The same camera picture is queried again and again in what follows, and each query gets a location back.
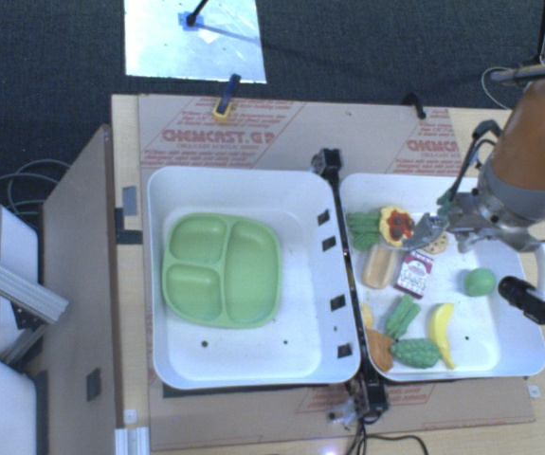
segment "yellow banana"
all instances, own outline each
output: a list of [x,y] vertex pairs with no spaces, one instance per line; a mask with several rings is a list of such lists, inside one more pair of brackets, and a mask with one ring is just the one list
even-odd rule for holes
[[455,364],[451,358],[449,341],[446,338],[446,326],[449,323],[452,314],[453,303],[443,303],[436,307],[434,312],[432,312],[427,333],[430,340],[438,346],[443,361],[449,369],[455,369]]

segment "green ball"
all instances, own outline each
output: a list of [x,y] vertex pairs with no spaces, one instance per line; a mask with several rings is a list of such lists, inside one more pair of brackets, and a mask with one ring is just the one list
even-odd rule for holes
[[470,297],[489,295],[496,287],[496,277],[487,268],[476,268],[470,271],[463,280],[465,293]]

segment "green plate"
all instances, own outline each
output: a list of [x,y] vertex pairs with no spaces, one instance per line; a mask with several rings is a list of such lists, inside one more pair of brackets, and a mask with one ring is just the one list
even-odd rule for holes
[[270,227],[244,217],[194,213],[169,233],[162,289],[184,319],[259,327],[278,310],[281,273],[281,248]]

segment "table surface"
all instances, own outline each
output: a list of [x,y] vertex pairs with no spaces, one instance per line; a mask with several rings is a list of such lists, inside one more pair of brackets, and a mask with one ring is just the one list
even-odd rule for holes
[[[115,180],[117,184],[117,207],[121,207],[121,184],[139,183],[139,145],[137,97],[115,96],[113,98]],[[502,110],[450,109],[452,125],[462,154],[470,140],[474,127],[484,119],[495,119],[502,125],[508,113]],[[138,216],[125,219],[126,228],[141,229]],[[545,239],[545,224],[533,229],[536,237]],[[522,255],[523,269],[527,278],[535,282],[536,263],[533,255]],[[118,246],[118,295],[120,305],[120,343],[122,348],[123,405],[137,411],[137,422],[128,428],[148,425],[148,380],[145,338],[136,333],[145,333],[145,307],[143,295],[143,263],[141,247]],[[542,327],[545,337],[545,326]],[[545,453],[545,369],[528,380],[530,386],[539,389],[539,397],[532,400],[536,415],[534,423],[493,426],[482,428],[455,428],[416,433],[421,436],[430,453],[434,454],[537,454]],[[329,455],[346,451],[351,438],[320,439],[286,443],[271,443],[245,446],[222,446],[211,448],[182,449],[157,454],[173,455]],[[370,453],[391,454],[400,452],[409,455],[422,453],[413,441],[389,443],[370,440]]]

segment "dark floor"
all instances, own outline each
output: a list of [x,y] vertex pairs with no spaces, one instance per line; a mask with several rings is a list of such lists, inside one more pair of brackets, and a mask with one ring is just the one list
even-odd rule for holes
[[[267,84],[245,97],[494,107],[481,73],[537,53],[544,0],[256,0]],[[115,93],[218,94],[124,74],[123,0],[0,0],[0,175],[72,161]],[[518,91],[494,88],[513,105]]]

